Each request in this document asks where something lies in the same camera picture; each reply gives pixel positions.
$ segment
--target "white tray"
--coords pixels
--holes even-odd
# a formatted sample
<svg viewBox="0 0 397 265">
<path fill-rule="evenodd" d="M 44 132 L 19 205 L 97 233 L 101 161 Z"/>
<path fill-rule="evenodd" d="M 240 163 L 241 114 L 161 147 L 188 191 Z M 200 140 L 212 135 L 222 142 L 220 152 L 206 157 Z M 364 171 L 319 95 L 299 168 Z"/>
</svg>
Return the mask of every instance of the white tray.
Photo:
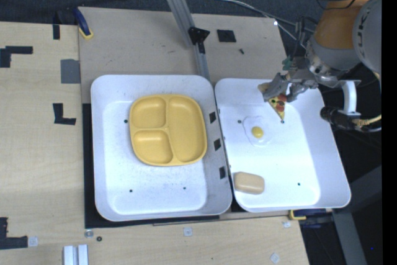
<svg viewBox="0 0 397 265">
<path fill-rule="evenodd" d="M 222 79 L 215 86 L 232 178 L 245 172 L 265 180 L 262 194 L 234 190 L 238 204 L 249 212 L 347 205 L 349 183 L 331 127 L 319 115 L 321 93 L 307 90 L 287 103 L 282 124 L 257 88 L 264 82 Z M 249 133 L 256 125 L 264 131 L 260 140 Z"/>
<path fill-rule="evenodd" d="M 128 115 L 152 94 L 182 94 L 202 109 L 208 148 L 198 162 L 160 167 L 134 154 Z M 110 221 L 219 215 L 228 210 L 231 185 L 212 85 L 197 75 L 105 75 L 91 86 L 95 202 Z M 214 142 L 221 141 L 215 149 Z"/>
</svg>

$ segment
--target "yellow clip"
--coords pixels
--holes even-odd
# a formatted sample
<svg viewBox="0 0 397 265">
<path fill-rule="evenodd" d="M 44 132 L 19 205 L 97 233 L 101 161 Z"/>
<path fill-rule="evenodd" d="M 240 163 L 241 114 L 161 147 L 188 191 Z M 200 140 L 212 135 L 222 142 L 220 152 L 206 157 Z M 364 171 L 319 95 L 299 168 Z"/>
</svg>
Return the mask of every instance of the yellow clip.
<svg viewBox="0 0 397 265">
<path fill-rule="evenodd" d="M 306 217 L 303 215 L 301 217 L 296 217 L 293 213 L 293 210 L 290 210 L 288 213 L 288 217 L 290 218 L 290 220 L 298 220 L 298 221 L 302 221 L 302 220 L 306 220 Z"/>
<path fill-rule="evenodd" d="M 81 36 L 85 39 L 85 40 L 89 40 L 89 39 L 91 39 L 93 36 L 94 36 L 94 33 L 91 31 L 91 29 L 90 28 L 88 28 L 88 30 L 89 30 L 89 35 L 86 35 L 84 32 L 83 32 L 83 30 L 81 30 L 81 28 L 79 27 L 79 32 L 80 32 L 80 34 L 81 34 Z"/>
</svg>

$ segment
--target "blue clamp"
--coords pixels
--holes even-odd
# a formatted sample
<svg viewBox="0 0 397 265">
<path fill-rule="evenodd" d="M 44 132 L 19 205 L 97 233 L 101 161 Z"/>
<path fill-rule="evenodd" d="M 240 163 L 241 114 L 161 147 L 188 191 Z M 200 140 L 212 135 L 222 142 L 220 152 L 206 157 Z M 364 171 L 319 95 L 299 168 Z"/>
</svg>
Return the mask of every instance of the blue clamp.
<svg viewBox="0 0 397 265">
<path fill-rule="evenodd" d="M 73 15 L 79 24 L 79 32 L 81 36 L 86 40 L 91 39 L 94 36 L 94 33 L 88 27 L 87 21 L 85 20 L 81 11 L 78 8 L 74 8 Z"/>
</svg>

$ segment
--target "black clamp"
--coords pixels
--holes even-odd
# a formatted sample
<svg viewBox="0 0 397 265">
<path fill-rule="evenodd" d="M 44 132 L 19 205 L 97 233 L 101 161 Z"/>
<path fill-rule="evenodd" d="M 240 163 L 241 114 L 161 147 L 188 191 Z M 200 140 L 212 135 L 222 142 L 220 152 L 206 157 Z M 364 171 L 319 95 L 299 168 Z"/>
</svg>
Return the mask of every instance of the black clamp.
<svg viewBox="0 0 397 265">
<path fill-rule="evenodd" d="M 188 33 L 189 33 L 192 43 L 194 45 L 196 45 L 196 44 L 198 45 L 198 51 L 201 54 L 205 54 L 204 40 L 208 37 L 210 32 L 207 30 L 196 28 L 196 27 L 191 27 L 188 30 Z"/>
</svg>

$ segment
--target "yellow divided plate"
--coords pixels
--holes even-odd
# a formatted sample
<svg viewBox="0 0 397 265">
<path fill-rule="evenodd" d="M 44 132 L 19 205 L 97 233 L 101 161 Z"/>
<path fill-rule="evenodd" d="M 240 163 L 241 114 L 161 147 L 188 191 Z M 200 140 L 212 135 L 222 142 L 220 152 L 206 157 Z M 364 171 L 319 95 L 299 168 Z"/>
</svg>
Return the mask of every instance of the yellow divided plate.
<svg viewBox="0 0 397 265">
<path fill-rule="evenodd" d="M 138 159 L 153 166 L 194 163 L 207 151 L 200 106 L 184 95 L 137 99 L 130 109 L 130 135 Z"/>
</svg>

